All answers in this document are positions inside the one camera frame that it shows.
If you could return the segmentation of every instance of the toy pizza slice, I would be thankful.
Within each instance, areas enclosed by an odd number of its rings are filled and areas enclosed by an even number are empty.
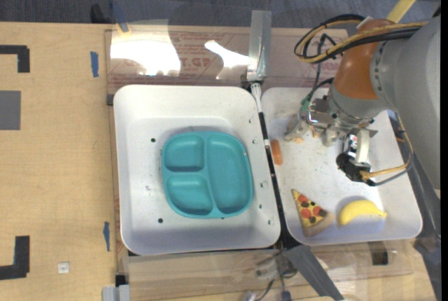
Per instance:
[[[330,226],[335,216],[324,208],[309,200],[303,194],[292,189],[295,205],[299,213],[303,234],[313,237]]]

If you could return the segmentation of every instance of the yellow banana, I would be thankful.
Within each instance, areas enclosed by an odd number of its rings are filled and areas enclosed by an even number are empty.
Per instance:
[[[340,225],[346,225],[359,215],[379,215],[385,218],[387,213],[379,210],[375,203],[370,200],[356,200],[342,208],[338,222]]]

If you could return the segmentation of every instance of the wooden table surface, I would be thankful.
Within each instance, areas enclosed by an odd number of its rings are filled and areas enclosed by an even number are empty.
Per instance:
[[[0,130],[0,266],[13,264],[16,236],[30,238],[30,271],[26,278],[0,280],[0,300],[100,300],[102,287],[115,283],[104,42],[110,28],[0,22],[0,45],[28,46],[31,67],[30,73],[18,73],[17,57],[0,55],[0,90],[21,91],[20,130]],[[92,73],[91,53],[98,54],[98,77]],[[411,274],[336,285],[349,300],[434,300],[423,261],[410,250]],[[68,273],[58,272],[62,262],[69,262]],[[316,298],[310,286],[290,290],[294,300],[328,300]],[[278,296],[274,291],[265,300]]]

